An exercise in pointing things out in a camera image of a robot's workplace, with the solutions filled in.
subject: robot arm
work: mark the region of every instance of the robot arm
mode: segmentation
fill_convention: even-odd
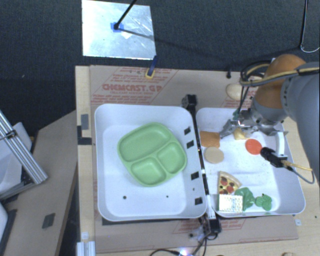
[[[242,85],[262,86],[248,110],[240,111],[240,103],[233,120],[228,120],[220,137],[232,134],[237,127],[247,133],[261,131],[273,136],[278,132],[274,126],[289,116],[297,123],[301,143],[319,183],[319,63],[305,63],[286,54],[267,66],[261,82],[244,82],[241,74]]]

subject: green plate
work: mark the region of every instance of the green plate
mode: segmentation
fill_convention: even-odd
[[[131,175],[142,185],[157,186],[181,172],[187,155],[172,132],[151,122],[123,136],[117,152]]]

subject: silver square panel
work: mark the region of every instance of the silver square panel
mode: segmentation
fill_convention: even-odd
[[[83,55],[152,60],[156,55],[150,7],[134,5],[114,30],[129,4],[82,0]]]

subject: beige circle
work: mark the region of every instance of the beige circle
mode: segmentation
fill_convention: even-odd
[[[219,148],[211,146],[205,150],[204,158],[209,163],[218,164],[224,160],[225,155]]]
[[[240,101],[242,86],[239,83],[230,83],[226,87],[226,94],[235,101]]]

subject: toy pizza slice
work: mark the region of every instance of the toy pizza slice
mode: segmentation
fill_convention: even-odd
[[[229,195],[241,187],[241,182],[231,174],[220,171],[218,180],[218,192],[222,195]]]

